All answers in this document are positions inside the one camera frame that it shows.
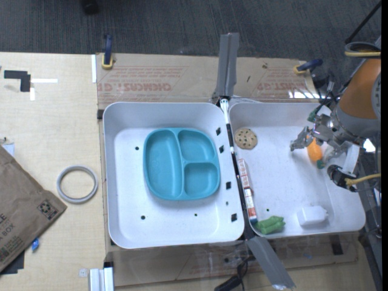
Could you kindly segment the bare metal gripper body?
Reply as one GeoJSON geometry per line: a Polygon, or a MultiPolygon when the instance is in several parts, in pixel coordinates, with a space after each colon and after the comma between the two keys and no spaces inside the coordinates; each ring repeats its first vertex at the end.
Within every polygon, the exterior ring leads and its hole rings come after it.
{"type": "Polygon", "coordinates": [[[336,113],[322,114],[315,118],[313,135],[334,148],[348,148],[352,145],[362,147],[364,138],[356,136],[345,127],[336,113]]]}

